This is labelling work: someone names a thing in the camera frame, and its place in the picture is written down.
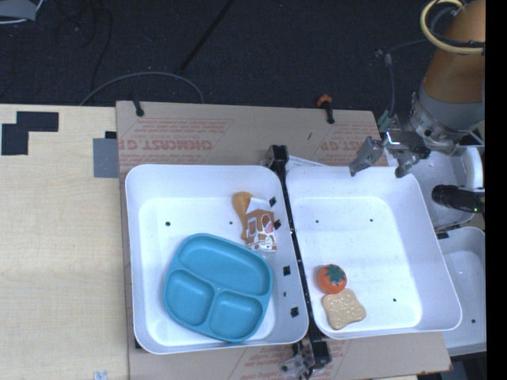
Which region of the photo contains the tan toy chicken drumstick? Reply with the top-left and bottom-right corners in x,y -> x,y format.
231,191 -> 255,241

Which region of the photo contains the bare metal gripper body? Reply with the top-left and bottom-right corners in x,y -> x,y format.
385,108 -> 471,162

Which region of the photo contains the orange toy tomato green top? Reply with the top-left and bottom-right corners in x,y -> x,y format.
317,264 -> 349,295

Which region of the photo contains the brown and white carton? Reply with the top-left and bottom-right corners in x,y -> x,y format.
242,197 -> 279,253

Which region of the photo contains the thin black rod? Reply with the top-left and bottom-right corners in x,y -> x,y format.
276,159 -> 324,348

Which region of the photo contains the black cylinder on white bracket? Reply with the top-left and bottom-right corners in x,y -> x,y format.
414,144 -> 486,231

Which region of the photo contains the blue divided plate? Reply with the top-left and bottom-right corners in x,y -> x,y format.
162,233 -> 275,344

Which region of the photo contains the beige toy bread slice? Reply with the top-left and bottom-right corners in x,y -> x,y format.
321,288 -> 368,331

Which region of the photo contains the white plastic tray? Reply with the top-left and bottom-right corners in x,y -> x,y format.
124,163 -> 310,355
284,165 -> 463,340

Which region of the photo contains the brown cardboard board red print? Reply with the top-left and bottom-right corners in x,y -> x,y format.
115,100 -> 453,380

